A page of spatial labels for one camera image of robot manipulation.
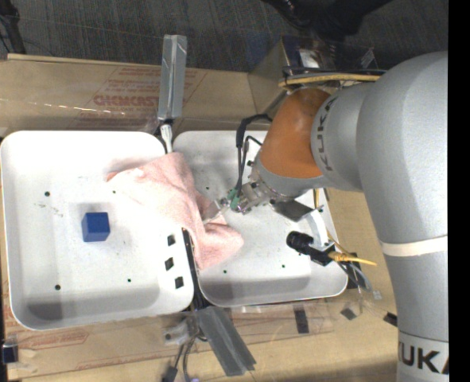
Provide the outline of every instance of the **black hole in tray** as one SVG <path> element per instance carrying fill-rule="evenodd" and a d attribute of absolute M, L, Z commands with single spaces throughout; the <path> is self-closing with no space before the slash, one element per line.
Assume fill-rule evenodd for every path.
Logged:
<path fill-rule="evenodd" d="M 165 269 L 168 271 L 171 267 L 174 266 L 173 258 L 167 259 L 165 262 Z"/>
<path fill-rule="evenodd" d="M 179 289 L 180 287 L 182 287 L 184 285 L 184 278 L 183 277 L 177 277 L 176 279 L 174 279 L 174 286 Z"/>

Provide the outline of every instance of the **cardboard sheet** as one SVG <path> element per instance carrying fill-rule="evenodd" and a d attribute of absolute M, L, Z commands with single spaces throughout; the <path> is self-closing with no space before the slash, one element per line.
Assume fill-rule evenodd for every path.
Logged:
<path fill-rule="evenodd" d="M 124 128 L 143 129 L 157 110 L 159 72 L 150 65 L 10 55 L 0 60 L 0 136 L 25 129 L 117 128 L 125 116 L 129 122 Z M 189 69 L 186 80 L 184 118 L 177 121 L 177 131 L 234 130 L 240 119 L 255 114 L 245 73 Z M 123 108 L 112 99 L 109 105 L 95 103 L 125 94 L 153 99 L 144 99 L 144 106 L 130 105 L 123 117 L 107 116 L 116 114 L 115 107 L 118 112 Z M 95 115 L 95 123 L 87 115 Z M 378 293 L 360 299 L 355 290 L 326 301 L 301 302 L 308 333 L 297 328 L 296 305 L 233 310 L 231 318 L 258 363 L 256 371 L 230 380 L 395 380 L 397 329 L 382 320 L 386 310 L 395 312 L 394 296 L 365 200 L 357 193 L 333 191 L 330 196 L 341 244 L 379 263 L 364 268 Z M 45 332 L 26 329 L 10 310 L 3 228 L 0 182 L 5 335 L 7 343 L 17 344 L 19 354 L 19 361 L 8 365 L 10 380 L 160 380 L 178 349 L 165 343 L 164 331 L 187 314 Z M 355 319 L 341 314 L 345 308 Z M 194 376 L 225 378 L 208 344 L 197 343 L 192 352 Z"/>

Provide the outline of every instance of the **cardboard box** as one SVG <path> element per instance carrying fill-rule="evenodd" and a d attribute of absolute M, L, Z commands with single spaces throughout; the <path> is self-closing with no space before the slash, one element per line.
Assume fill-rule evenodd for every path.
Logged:
<path fill-rule="evenodd" d="M 105 89 L 114 86 L 109 79 L 113 75 L 118 79 L 123 69 L 133 69 L 136 73 L 141 69 L 147 77 L 154 77 L 154 81 L 158 79 L 158 67 L 149 65 L 10 55 L 8 61 L 0 61 L 0 136 L 24 129 L 115 128 L 116 125 L 109 122 L 112 119 L 99 117 L 99 123 L 92 124 L 80 109 L 70 111 L 74 108 L 72 105 L 81 100 L 85 107 L 95 101 L 91 92 L 86 94 L 80 90 L 81 100 L 70 97 L 65 90 L 52 92 L 52 112 L 49 114 L 47 96 L 41 89 L 46 90 L 66 75 L 76 80 L 80 70 L 84 75 L 96 78 L 95 86 L 104 89 L 102 95 L 106 96 Z M 6 78 L 7 73 L 16 70 L 24 75 L 33 73 L 36 79 L 22 87 L 17 77 Z M 158 86 L 148 86 L 158 92 Z M 30 96 L 39 100 L 30 103 Z M 155 107 L 148 106 L 147 112 L 134 111 L 131 119 L 134 124 L 130 128 L 148 123 L 148 114 L 155 111 L 156 106 L 156 103 Z M 240 119 L 256 114 L 247 74 L 188 70 L 183 111 L 184 117 L 175 125 L 176 133 L 195 129 L 222 130 L 221 127 L 233 127 L 234 130 Z M 387 382 L 395 379 L 397 329 L 383 321 L 387 311 L 395 312 L 394 296 L 367 205 L 363 194 L 341 191 L 329 191 L 328 194 L 328 205 L 341 244 L 378 262 L 377 267 L 364 268 L 378 293 L 362 295 L 355 291 L 339 298 L 231 310 L 237 330 L 257 361 L 255 371 L 232 380 Z M 18 361 L 8 364 L 9 379 L 32 382 L 160 380 L 178 350 L 177 345 L 166 344 L 165 331 L 180 324 L 189 315 L 187 313 L 51 331 L 26 329 L 15 320 L 10 310 L 2 206 L 0 181 L 5 335 L 6 343 L 15 344 L 18 351 Z M 298 327 L 297 308 L 305 313 L 307 333 Z M 351 320 L 341 313 L 346 308 L 355 316 Z M 191 374 L 200 380 L 225 377 L 207 343 L 196 343 L 188 362 Z"/>

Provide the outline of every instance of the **person's shoe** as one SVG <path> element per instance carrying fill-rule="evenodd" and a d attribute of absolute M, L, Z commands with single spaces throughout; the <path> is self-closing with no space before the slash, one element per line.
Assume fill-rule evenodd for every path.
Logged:
<path fill-rule="evenodd" d="M 261 0 L 270 4 L 294 28 L 306 30 L 311 20 L 298 0 Z"/>

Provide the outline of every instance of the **blue block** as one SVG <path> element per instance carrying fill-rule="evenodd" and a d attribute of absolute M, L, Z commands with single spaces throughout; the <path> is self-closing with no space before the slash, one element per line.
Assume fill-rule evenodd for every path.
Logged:
<path fill-rule="evenodd" d="M 81 226 L 84 242 L 100 242 L 106 240 L 111 233 L 107 212 L 86 212 Z"/>

